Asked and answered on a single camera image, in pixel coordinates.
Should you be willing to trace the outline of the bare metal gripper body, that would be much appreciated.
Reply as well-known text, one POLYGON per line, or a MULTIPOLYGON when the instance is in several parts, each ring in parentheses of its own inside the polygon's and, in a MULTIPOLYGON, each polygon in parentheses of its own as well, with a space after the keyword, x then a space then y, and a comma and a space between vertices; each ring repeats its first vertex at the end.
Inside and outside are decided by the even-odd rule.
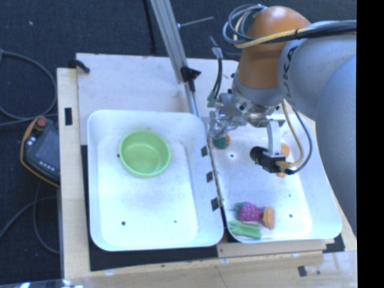
POLYGON ((260 128, 266 127, 274 111, 274 106, 260 106, 241 94, 221 93, 215 102, 214 120, 221 127, 250 124, 260 128))

